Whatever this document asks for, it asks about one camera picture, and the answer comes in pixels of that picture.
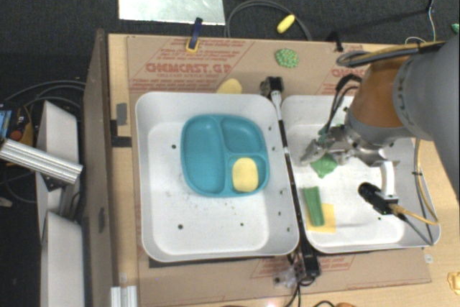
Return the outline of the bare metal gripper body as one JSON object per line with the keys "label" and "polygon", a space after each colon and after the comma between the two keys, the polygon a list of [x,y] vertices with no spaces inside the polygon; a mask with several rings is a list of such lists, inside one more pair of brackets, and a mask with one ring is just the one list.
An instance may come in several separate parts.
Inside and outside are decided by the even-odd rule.
{"label": "bare metal gripper body", "polygon": [[323,127],[318,132],[318,142],[324,153],[347,152],[349,159],[355,157],[367,166],[378,166],[383,162],[382,147],[369,143],[345,124],[328,129]]}

